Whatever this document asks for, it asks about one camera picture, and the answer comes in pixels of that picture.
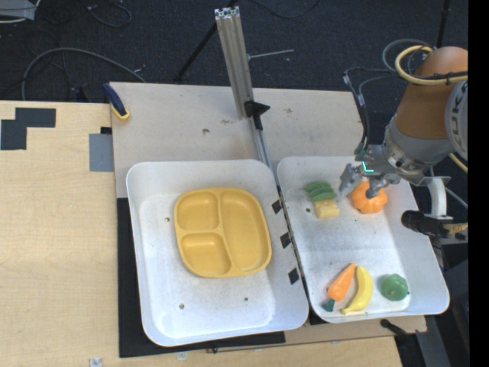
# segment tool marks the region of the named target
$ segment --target white tray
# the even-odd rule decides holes
[[[449,305],[449,292],[429,237],[407,229],[400,221],[404,211],[417,209],[406,181],[386,188],[388,201],[379,213],[361,214],[347,196],[335,199],[340,209],[337,217],[317,218],[304,187],[325,180],[338,192],[347,163],[355,164],[355,159],[291,157],[284,158],[277,168],[312,308],[331,323],[442,313]],[[365,266],[371,273],[371,302],[361,312],[340,312],[354,296],[354,279],[345,299],[327,312],[321,307],[327,300],[327,287],[350,262]],[[410,294],[398,302],[386,299],[379,291],[384,277],[393,273],[404,276],[410,287]]]
[[[309,305],[297,271],[272,171],[256,160],[144,162],[127,175],[141,316],[147,336],[162,346],[296,329]],[[272,245],[268,266],[256,274],[201,278],[182,262],[173,208],[183,193],[210,187],[237,187],[254,194],[267,220]]]

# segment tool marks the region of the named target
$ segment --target blue clamp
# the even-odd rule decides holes
[[[119,119],[128,119],[131,113],[124,107],[119,95],[114,91],[114,89],[108,83],[102,84],[102,91],[104,95],[108,98],[112,106],[112,111]]]

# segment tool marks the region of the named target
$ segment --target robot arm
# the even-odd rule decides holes
[[[412,47],[407,53],[420,47]],[[468,52],[459,47],[434,50],[410,76],[400,68],[403,55],[396,60],[397,72],[410,83],[396,114],[386,127],[382,145],[368,145],[357,156],[361,164],[348,164],[341,175],[340,194],[349,194],[367,178],[368,199],[381,188],[401,179],[415,186],[426,186],[432,197],[432,211],[423,214],[407,211],[402,223],[417,232],[443,236],[446,215],[445,184],[449,177],[429,177],[427,170],[456,152],[468,160]]]

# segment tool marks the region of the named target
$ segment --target yellow banana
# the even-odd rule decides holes
[[[350,311],[363,310],[370,299],[372,298],[372,293],[374,292],[374,282],[368,270],[363,266],[357,266],[356,278],[358,282],[358,291],[348,307],[342,309],[343,314],[347,314]]]

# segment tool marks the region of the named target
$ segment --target orange toy vegetable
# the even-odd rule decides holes
[[[376,197],[371,199],[365,196],[365,192],[369,188],[369,183],[363,180],[359,185],[353,189],[351,192],[351,199],[353,200],[353,205],[362,213],[377,213],[382,210],[384,204],[387,202],[387,195],[384,188],[379,190]]]
[[[342,273],[332,282],[328,288],[329,300],[322,304],[322,308],[326,311],[333,311],[335,302],[339,302],[346,296],[348,289],[350,288],[353,275],[355,274],[356,264],[352,262],[348,265]]]

